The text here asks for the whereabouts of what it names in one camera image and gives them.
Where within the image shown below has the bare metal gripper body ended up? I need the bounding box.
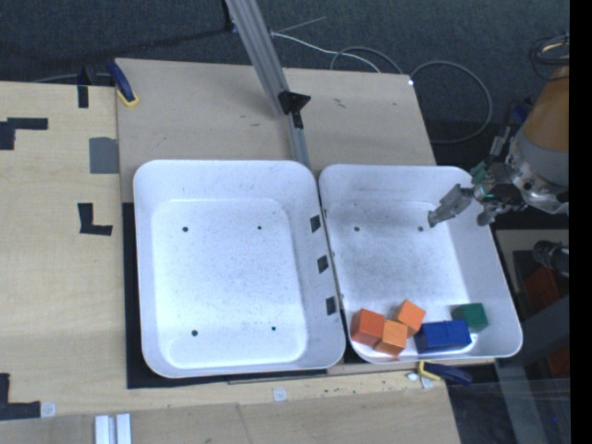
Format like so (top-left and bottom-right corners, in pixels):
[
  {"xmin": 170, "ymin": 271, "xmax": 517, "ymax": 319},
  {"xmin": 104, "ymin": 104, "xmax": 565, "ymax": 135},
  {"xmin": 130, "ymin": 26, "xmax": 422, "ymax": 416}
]
[{"xmin": 473, "ymin": 160, "xmax": 571, "ymax": 216}]

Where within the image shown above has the white plastic tray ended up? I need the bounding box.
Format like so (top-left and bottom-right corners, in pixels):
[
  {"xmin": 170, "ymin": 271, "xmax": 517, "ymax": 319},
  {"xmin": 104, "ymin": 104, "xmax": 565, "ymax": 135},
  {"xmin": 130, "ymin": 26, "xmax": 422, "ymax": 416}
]
[
  {"xmin": 132, "ymin": 158, "xmax": 348, "ymax": 379},
  {"xmin": 317, "ymin": 163, "xmax": 524, "ymax": 365}
]

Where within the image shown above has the green cube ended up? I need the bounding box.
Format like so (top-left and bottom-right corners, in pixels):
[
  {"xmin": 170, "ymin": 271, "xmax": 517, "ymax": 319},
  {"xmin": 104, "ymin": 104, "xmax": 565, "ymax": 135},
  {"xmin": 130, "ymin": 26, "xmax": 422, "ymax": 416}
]
[{"xmin": 450, "ymin": 302, "xmax": 490, "ymax": 334}]

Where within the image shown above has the orange cube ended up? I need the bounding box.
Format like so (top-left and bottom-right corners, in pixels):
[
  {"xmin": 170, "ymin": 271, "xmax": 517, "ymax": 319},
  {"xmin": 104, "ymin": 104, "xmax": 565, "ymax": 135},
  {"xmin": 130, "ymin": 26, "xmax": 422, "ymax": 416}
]
[
  {"xmin": 373, "ymin": 319, "xmax": 410, "ymax": 358},
  {"xmin": 393, "ymin": 299, "xmax": 427, "ymax": 338}
]

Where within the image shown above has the blue cube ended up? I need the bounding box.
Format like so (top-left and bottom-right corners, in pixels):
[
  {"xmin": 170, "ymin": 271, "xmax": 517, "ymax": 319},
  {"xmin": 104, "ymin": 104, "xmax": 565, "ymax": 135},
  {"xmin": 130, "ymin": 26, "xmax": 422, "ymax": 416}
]
[
  {"xmin": 412, "ymin": 321, "xmax": 448, "ymax": 355},
  {"xmin": 443, "ymin": 318, "xmax": 474, "ymax": 351}
]

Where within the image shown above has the red-orange cube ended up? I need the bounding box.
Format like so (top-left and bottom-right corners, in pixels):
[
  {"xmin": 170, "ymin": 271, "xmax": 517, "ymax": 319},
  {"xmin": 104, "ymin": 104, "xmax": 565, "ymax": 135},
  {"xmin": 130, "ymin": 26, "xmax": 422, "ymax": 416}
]
[{"xmin": 349, "ymin": 308, "xmax": 387, "ymax": 349}]

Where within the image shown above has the pale wood board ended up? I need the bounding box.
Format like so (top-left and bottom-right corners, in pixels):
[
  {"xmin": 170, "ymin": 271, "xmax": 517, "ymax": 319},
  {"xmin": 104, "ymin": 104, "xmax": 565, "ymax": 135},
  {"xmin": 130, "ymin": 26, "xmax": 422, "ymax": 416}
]
[{"xmin": 114, "ymin": 57, "xmax": 497, "ymax": 379}]

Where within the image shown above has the black cylinder on white bracket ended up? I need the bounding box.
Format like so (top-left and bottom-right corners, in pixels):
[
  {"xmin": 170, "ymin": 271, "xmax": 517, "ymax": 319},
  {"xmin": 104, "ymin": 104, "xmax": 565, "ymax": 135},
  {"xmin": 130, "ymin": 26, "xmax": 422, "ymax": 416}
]
[{"xmin": 531, "ymin": 240, "xmax": 571, "ymax": 278}]

